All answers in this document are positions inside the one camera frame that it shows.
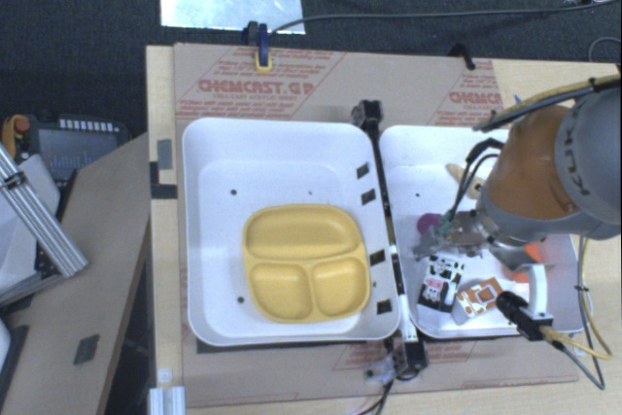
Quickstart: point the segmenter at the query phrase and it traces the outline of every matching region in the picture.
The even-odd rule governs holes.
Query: white tray
[[[183,137],[188,236],[190,326],[219,346],[300,341],[373,340],[397,328],[397,292],[371,143],[349,124],[194,121]],[[358,168],[369,173],[359,178]],[[375,200],[362,203],[362,194]],[[358,223],[370,266],[371,296],[359,313],[340,320],[282,324],[253,304],[242,259],[242,230],[261,208],[326,203]],[[392,310],[378,314],[378,302]]]
[[[391,200],[393,223],[397,246],[408,293],[411,317],[415,325],[431,337],[453,339],[495,335],[514,335],[516,327],[497,309],[458,326],[451,315],[417,304],[419,291],[429,259],[416,261],[412,248],[419,242],[417,230],[419,218],[426,213],[443,214],[453,204],[458,183],[446,169],[446,165],[465,164],[472,146],[492,136],[504,141],[505,130],[489,134],[476,133],[469,128],[441,126],[393,126],[381,136],[380,149]],[[484,162],[477,175],[486,178],[494,164]],[[467,197],[460,210],[475,207]],[[555,317],[555,327],[565,331],[581,330],[576,292],[576,256],[568,235],[551,235],[540,244],[543,262],[553,263],[547,271],[548,311]],[[447,253],[452,259],[465,264],[465,273],[458,290],[468,288],[490,277],[496,277],[506,291],[513,291],[529,299],[529,285],[509,280],[501,263],[490,253],[483,258],[468,258],[457,252]]]

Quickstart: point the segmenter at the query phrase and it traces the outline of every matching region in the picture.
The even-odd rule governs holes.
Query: purple object
[[[417,231],[423,235],[431,226],[438,228],[440,226],[441,217],[442,215],[439,215],[438,213],[426,213],[417,222]]]

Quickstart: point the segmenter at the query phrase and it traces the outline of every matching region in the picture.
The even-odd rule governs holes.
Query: small box
[[[503,292],[499,281],[492,277],[456,294],[451,311],[458,325],[497,307],[497,296]]]

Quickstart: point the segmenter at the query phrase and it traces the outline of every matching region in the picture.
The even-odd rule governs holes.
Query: wire
[[[596,4],[580,6],[542,8],[542,9],[507,9],[500,11],[467,11],[457,13],[406,13],[406,14],[343,14],[343,15],[319,15],[311,17],[301,17],[270,31],[269,36],[275,35],[279,31],[286,30],[301,23],[327,21],[332,19],[436,19],[443,17],[478,17],[478,16],[528,16],[528,15],[554,15],[559,13],[569,13],[571,11],[583,11],[587,9],[597,9],[607,6],[620,0],[605,0]]]
[[[518,118],[558,102],[569,99],[576,99],[588,93],[607,90],[620,86],[620,75],[609,75],[606,77],[590,78],[587,81],[577,84],[561,86],[552,90],[547,90],[515,104],[502,113],[493,114],[488,120],[483,121],[473,127],[475,131],[490,131],[503,124],[517,120]]]
[[[577,263],[577,285],[576,289],[578,291],[578,300],[579,300],[579,311],[581,313],[581,322],[583,324],[583,329],[585,330],[585,337],[587,339],[588,346],[584,344],[578,343],[559,333],[551,327],[542,327],[540,331],[544,335],[544,338],[553,344],[557,349],[559,349],[562,353],[568,356],[573,362],[575,362],[579,368],[585,373],[585,375],[597,386],[599,389],[605,389],[605,379],[603,377],[603,373],[601,371],[601,366],[599,364],[600,360],[610,360],[612,358],[612,353],[609,347],[606,345],[603,340],[601,334],[596,328],[596,324],[594,323],[594,318],[592,317],[592,313],[590,312],[590,306],[588,302],[588,289],[585,287],[585,255],[587,254],[587,239],[584,236],[581,236],[579,240],[579,257]],[[605,353],[598,352],[594,349],[594,343],[592,341],[592,333],[596,336],[597,340],[601,347],[605,350]],[[577,348],[581,351],[585,351],[592,357],[592,361],[594,363],[594,368],[598,374],[598,379],[587,369],[587,367],[573,354],[571,353],[566,344]]]
[[[481,159],[479,159],[479,161],[477,161],[477,163],[475,164],[473,168],[473,171],[469,171],[469,169],[474,159],[466,163],[466,168],[465,168],[465,171],[463,172],[462,179],[460,180],[460,183],[458,184],[458,192],[456,193],[456,199],[454,200],[454,205],[451,208],[449,208],[449,211],[448,211],[450,222],[451,220],[454,219],[454,216],[456,215],[456,211],[458,211],[458,206],[460,205],[465,195],[467,194],[468,187],[470,186],[471,182],[475,178],[475,174],[477,173],[477,170],[479,169],[479,167],[482,165],[482,163],[485,160],[490,159],[491,157],[499,157],[499,155],[493,154],[493,155],[483,156]]]
[[[622,41],[619,38],[615,37],[601,37],[597,38],[594,42],[590,44],[590,48],[587,50],[587,60],[592,62],[592,52],[594,51],[594,47],[601,42],[616,42],[618,44],[622,44]]]
[[[375,411],[374,415],[380,415],[382,413],[382,410],[385,407],[385,403],[387,402],[387,397],[389,396],[389,392],[391,391],[391,388],[393,387],[393,383],[394,383],[393,380],[388,382],[387,385],[385,386],[382,396],[371,406],[366,408],[364,411],[360,411],[356,415],[367,415],[368,413],[371,413],[373,410],[376,410],[376,408],[377,410]]]
[[[400,382],[409,382],[413,379],[416,379],[419,376],[419,370],[408,368],[400,375],[396,377],[396,379]]]
[[[599,380],[597,380],[597,378],[592,374],[592,372],[590,370],[587,369],[587,367],[581,362],[581,360],[579,358],[577,358],[575,355],[573,355],[566,346],[564,346],[563,344],[561,345],[561,347],[559,348],[559,350],[564,353],[567,357],[569,357],[582,371],[583,373],[586,375],[586,377],[588,379],[590,379],[594,385],[599,388],[601,391],[605,390],[605,382],[603,382],[603,378],[601,377],[601,380],[599,382]]]
[[[540,327],[540,332],[544,335],[544,338],[549,342],[563,342],[564,344],[568,344],[573,348],[580,349],[584,351],[588,355],[594,358],[598,358],[600,360],[611,360],[611,354],[608,353],[600,353],[593,348],[590,348],[584,344],[581,344],[574,339],[570,339],[569,337],[563,335],[561,332],[553,329],[552,327]]]

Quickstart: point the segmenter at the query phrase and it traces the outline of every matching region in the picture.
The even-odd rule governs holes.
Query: black cable
[[[594,385],[597,388],[599,388],[601,391],[605,390],[605,382],[603,382],[603,380],[602,380],[603,377],[600,375],[600,373],[599,373],[599,377],[601,378],[601,382],[599,382],[596,379],[596,377],[594,377],[594,375],[592,375],[592,372],[590,370],[588,370],[586,368],[586,366],[581,362],[581,360],[579,358],[577,358],[575,355],[573,355],[564,344],[561,344],[561,347],[558,347],[558,349],[562,353],[564,353],[567,357],[569,357],[583,371],[585,376],[594,383]]]
[[[462,202],[463,198],[465,197],[465,195],[468,192],[468,188],[471,184],[471,182],[473,181],[473,179],[475,178],[475,174],[477,173],[477,170],[479,169],[479,167],[481,166],[481,164],[486,160],[489,159],[491,157],[498,157],[499,155],[485,155],[483,156],[479,161],[477,161],[473,171],[470,171],[470,167],[473,164],[473,162],[477,159],[477,157],[485,150],[482,149],[480,146],[486,144],[486,148],[488,147],[496,147],[498,149],[500,149],[502,147],[502,143],[499,141],[496,141],[494,139],[492,139],[493,142],[490,142],[491,139],[489,139],[489,141],[484,141],[484,142],[480,142],[479,144],[477,144],[469,153],[468,157],[466,158],[466,168],[465,171],[463,171],[463,176],[460,179],[460,182],[458,183],[458,191],[456,192],[456,198],[454,199],[454,204],[452,205],[451,208],[449,208],[449,217],[450,217],[450,221],[454,219],[454,216],[456,215],[456,212],[458,211],[458,206],[460,205],[460,203]]]
[[[400,382],[409,382],[419,375],[419,370],[406,370],[396,377]]]
[[[291,28],[297,24],[327,21],[332,19],[430,19],[442,17],[476,17],[476,16],[528,16],[528,15],[553,15],[559,13],[569,13],[571,11],[583,11],[586,9],[596,9],[602,6],[620,2],[620,0],[604,0],[603,2],[579,6],[542,8],[542,9],[508,9],[501,11],[470,11],[458,13],[410,13],[410,14],[344,14],[344,15],[319,15],[311,17],[301,17],[294,21],[287,22],[270,31],[268,36],[275,35],[279,31]]]
[[[622,43],[619,38],[615,37],[601,37],[597,38],[594,42],[590,44],[590,48],[587,50],[587,60],[592,62],[592,53],[594,52],[594,47],[600,44],[601,42],[615,42],[616,44]]]
[[[568,90],[560,91],[560,93],[555,93],[553,95],[544,96],[529,105],[526,105],[527,103],[525,102],[522,103],[520,106],[512,106],[507,111],[499,115],[493,115],[489,120],[477,124],[473,127],[473,131],[491,131],[495,128],[499,128],[504,124],[516,121],[519,118],[527,115],[528,113],[537,111],[538,109],[552,106],[553,104],[558,104],[560,102],[564,102],[565,100],[578,99],[583,95],[587,95],[595,91],[608,90],[610,88],[616,88],[617,86],[620,86],[619,79],[614,80],[613,78],[605,78],[606,81],[604,83],[596,84],[594,79],[590,79],[590,85],[581,87],[570,86],[570,89]]]
[[[579,311],[581,313],[581,323],[583,325],[583,329],[585,330],[585,338],[587,339],[587,344],[591,349],[594,349],[594,342],[592,341],[592,332],[590,331],[588,320],[587,320],[587,310],[585,309],[585,303],[583,302],[583,296],[581,293],[585,293],[585,286],[583,282],[583,253],[585,252],[585,237],[581,236],[579,239],[579,255],[578,255],[578,263],[577,263],[577,278],[576,278],[576,290],[579,301]],[[592,357],[592,361],[594,362],[594,368],[599,376],[599,381],[587,373],[586,368],[581,368],[588,378],[594,383],[596,387],[600,390],[605,390],[605,378],[603,377],[603,373],[601,372],[601,364],[599,363],[599,359],[596,357]]]
[[[382,396],[375,403],[373,403],[371,406],[366,408],[364,411],[357,413],[357,415],[367,415],[368,413],[371,413],[376,408],[377,408],[377,411],[375,412],[374,415],[380,415],[380,413],[382,413],[382,410],[385,407],[385,403],[387,402],[387,397],[389,396],[389,392],[391,391],[391,388],[393,387],[393,383],[394,383],[393,380],[387,383],[382,393]]]

